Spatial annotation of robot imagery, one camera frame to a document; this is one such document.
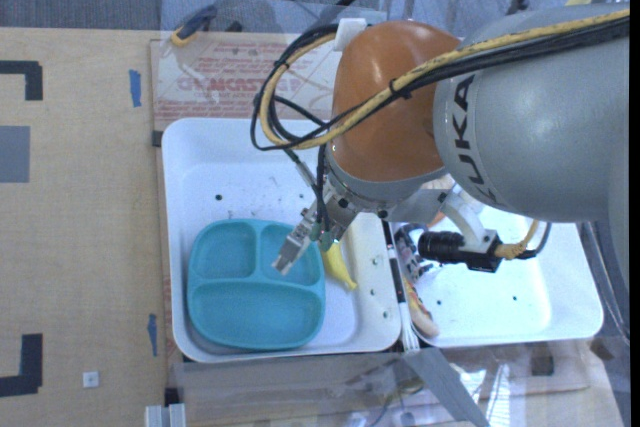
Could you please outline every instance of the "small white square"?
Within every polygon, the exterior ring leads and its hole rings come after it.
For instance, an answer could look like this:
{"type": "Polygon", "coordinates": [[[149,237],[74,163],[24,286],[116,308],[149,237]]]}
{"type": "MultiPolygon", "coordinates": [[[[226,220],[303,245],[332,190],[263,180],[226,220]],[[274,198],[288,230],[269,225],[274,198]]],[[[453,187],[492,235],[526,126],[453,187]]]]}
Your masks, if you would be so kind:
{"type": "Polygon", "coordinates": [[[100,372],[85,372],[82,374],[82,384],[85,388],[100,386],[100,372]]]}

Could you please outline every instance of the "teal tray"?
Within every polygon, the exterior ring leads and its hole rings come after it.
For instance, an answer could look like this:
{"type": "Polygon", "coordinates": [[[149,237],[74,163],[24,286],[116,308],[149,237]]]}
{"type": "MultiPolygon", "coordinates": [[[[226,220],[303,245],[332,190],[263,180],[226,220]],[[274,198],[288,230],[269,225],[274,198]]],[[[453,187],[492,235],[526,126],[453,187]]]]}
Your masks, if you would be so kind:
{"type": "Polygon", "coordinates": [[[271,264],[292,226],[255,219],[218,221],[191,249],[187,308],[207,340],[257,351],[300,347],[324,319],[322,257],[311,244],[286,276],[271,264]]]}

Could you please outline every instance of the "white cable clip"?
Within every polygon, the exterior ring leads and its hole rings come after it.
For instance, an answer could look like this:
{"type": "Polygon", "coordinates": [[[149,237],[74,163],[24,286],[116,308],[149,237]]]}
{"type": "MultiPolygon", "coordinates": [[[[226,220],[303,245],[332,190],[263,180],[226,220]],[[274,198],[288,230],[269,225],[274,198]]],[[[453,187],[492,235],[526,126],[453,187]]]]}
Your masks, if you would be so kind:
{"type": "Polygon", "coordinates": [[[338,23],[338,31],[333,40],[333,49],[342,52],[349,42],[367,28],[364,18],[343,18],[338,23]]]}

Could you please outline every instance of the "plywood surface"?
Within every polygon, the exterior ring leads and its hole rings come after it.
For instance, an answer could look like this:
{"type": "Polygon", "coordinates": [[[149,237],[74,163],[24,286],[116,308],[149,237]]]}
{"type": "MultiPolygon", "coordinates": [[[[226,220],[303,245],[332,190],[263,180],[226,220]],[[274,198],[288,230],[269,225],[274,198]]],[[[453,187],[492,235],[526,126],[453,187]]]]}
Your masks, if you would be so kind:
{"type": "Polygon", "coordinates": [[[43,68],[40,101],[25,100],[24,77],[0,74],[0,127],[30,127],[28,182],[0,183],[0,379],[20,374],[23,335],[43,339],[42,386],[0,397],[0,426],[141,425],[166,382],[157,33],[0,34],[0,60],[43,68]],[[83,388],[88,371],[100,373],[97,388],[83,388]]]}

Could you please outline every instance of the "gray square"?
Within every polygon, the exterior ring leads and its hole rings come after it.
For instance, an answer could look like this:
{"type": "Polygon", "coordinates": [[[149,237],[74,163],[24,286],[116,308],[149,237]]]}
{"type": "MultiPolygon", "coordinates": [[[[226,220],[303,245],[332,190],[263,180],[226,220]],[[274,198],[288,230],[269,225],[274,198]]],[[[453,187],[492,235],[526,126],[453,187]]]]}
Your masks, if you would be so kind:
{"type": "Polygon", "coordinates": [[[29,182],[31,127],[0,126],[0,183],[29,182]]]}

